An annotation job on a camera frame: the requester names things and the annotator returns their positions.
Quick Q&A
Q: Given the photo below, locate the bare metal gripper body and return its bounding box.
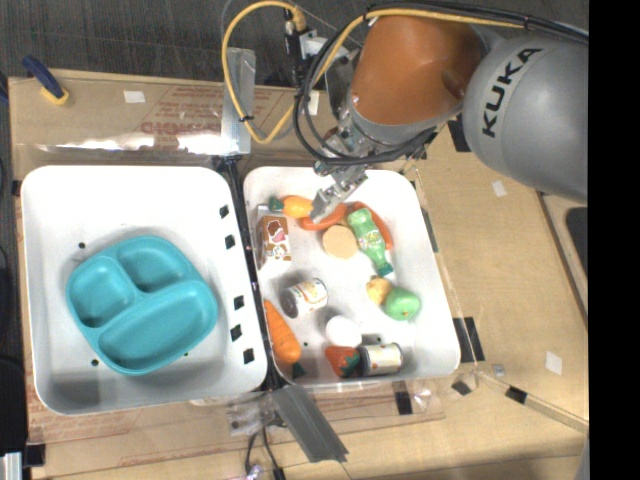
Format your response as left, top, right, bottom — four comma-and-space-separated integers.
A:
313, 123, 372, 193

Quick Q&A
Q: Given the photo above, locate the orange curved sausage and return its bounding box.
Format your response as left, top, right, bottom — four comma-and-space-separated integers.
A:
298, 200, 395, 251

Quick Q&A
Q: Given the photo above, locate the small orange carrot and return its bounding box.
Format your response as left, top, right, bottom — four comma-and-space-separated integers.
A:
268, 194, 316, 220

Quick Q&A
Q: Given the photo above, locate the tan round biscuit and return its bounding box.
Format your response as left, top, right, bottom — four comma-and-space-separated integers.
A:
321, 223, 360, 260

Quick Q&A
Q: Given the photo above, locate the green bottle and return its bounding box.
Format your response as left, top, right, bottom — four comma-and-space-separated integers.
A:
345, 207, 395, 278

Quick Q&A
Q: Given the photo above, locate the brown and white carton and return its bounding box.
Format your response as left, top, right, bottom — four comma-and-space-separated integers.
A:
255, 213, 293, 272

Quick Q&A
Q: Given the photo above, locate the white can yellow label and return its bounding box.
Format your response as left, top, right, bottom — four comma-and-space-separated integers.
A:
279, 277, 329, 320

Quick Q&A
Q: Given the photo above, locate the yellow pear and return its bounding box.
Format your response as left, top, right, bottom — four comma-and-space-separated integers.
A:
365, 275, 393, 306

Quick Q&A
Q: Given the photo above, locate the white egg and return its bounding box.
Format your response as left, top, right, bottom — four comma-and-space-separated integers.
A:
324, 314, 364, 349

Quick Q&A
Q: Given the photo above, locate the green apple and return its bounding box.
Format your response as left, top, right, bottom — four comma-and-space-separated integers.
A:
383, 286, 422, 322

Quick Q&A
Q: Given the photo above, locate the large orange carrot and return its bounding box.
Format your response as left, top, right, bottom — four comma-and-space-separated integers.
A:
262, 298, 308, 381

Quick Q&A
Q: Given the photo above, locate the white plastic tray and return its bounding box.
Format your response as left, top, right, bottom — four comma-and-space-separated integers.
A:
19, 164, 269, 416
242, 165, 462, 387

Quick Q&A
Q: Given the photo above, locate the red strawberry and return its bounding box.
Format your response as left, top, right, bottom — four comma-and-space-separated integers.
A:
324, 344, 362, 379

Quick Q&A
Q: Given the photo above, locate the silver can white label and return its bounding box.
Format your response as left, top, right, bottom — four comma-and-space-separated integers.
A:
356, 342, 404, 378

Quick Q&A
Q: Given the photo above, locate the brown cardboard board red print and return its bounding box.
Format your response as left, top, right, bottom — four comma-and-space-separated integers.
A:
6, 67, 590, 480

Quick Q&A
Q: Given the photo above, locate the blue divided plate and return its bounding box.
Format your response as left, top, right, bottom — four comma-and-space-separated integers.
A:
65, 234, 220, 377

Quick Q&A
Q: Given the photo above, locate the black cylinder on white bracket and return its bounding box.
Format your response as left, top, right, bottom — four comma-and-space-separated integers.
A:
282, 9, 351, 87

